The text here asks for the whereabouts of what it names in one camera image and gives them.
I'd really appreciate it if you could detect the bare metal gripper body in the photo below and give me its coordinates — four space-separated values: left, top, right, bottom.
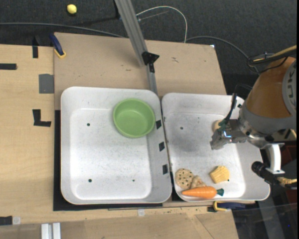
220 119 274 149

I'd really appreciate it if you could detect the beige round toy food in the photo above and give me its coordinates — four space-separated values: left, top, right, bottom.
212 119 225 133

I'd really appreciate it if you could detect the white plastic tray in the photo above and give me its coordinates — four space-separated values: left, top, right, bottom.
161 92 271 203
60 86 173 205

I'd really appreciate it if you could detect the yellow toy cupcake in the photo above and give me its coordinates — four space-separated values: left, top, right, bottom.
209 165 231 184

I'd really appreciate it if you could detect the beige toy bread piece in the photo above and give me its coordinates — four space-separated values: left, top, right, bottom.
190 175 207 189

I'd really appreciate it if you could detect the brown chocolate chip biscuit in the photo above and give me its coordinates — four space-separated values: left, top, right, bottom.
174 168 195 190

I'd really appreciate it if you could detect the orange carrot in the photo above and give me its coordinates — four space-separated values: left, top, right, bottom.
181 186 225 200

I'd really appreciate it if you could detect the green bowl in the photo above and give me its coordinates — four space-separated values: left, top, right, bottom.
113 98 156 139

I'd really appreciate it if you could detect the brown cardboard board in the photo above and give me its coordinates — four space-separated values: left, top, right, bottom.
53 32 255 208

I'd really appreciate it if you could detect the yellow ball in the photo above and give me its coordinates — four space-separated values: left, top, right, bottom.
66 3 78 15

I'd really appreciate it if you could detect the black cylinder on white bracket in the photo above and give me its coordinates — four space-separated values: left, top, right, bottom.
251 143 286 184

